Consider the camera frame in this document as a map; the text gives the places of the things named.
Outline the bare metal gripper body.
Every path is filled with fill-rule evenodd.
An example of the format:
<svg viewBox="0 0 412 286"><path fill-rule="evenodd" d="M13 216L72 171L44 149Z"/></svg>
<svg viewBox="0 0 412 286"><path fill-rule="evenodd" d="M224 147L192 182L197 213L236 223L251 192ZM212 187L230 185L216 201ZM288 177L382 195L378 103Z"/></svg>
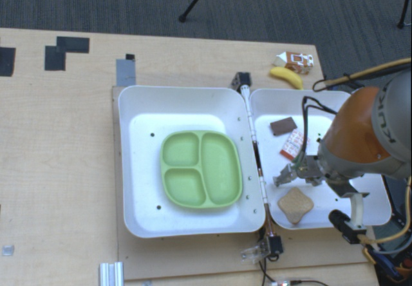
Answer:
<svg viewBox="0 0 412 286"><path fill-rule="evenodd" d="M307 184L319 186L326 180L324 171L319 164L317 155L307 155L297 168L297 177L305 180Z"/></svg>

